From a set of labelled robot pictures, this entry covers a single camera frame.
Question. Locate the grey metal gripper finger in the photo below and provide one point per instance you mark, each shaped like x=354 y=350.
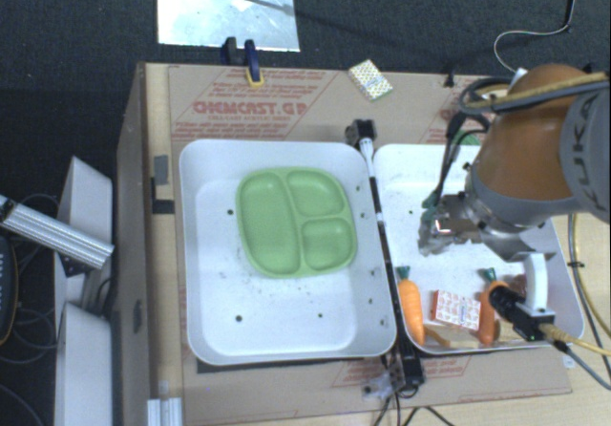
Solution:
x=426 y=240
x=445 y=239

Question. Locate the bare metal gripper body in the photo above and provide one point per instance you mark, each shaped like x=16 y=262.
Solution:
x=460 y=219

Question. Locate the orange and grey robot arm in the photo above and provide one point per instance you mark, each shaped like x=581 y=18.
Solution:
x=525 y=152

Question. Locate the thin black and white rod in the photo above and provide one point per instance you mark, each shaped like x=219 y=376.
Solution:
x=382 y=223

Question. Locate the white plastic tray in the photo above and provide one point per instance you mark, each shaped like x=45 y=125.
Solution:
x=267 y=309
x=406 y=195

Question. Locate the orange carrot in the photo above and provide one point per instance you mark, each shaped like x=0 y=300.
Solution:
x=411 y=304
x=487 y=319

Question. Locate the orange and white carton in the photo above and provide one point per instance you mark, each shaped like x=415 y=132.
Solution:
x=456 y=309

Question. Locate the tan bread slice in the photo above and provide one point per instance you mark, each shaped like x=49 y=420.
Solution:
x=446 y=337

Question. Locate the green divided plate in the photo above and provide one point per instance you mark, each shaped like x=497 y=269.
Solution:
x=272 y=223

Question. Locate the white carton with yellow print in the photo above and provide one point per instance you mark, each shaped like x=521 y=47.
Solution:
x=370 y=79

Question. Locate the brown cardboard board red print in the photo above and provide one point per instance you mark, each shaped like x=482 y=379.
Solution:
x=286 y=113

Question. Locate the black cylinder on white bracket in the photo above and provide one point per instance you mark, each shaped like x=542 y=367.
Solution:
x=513 y=307

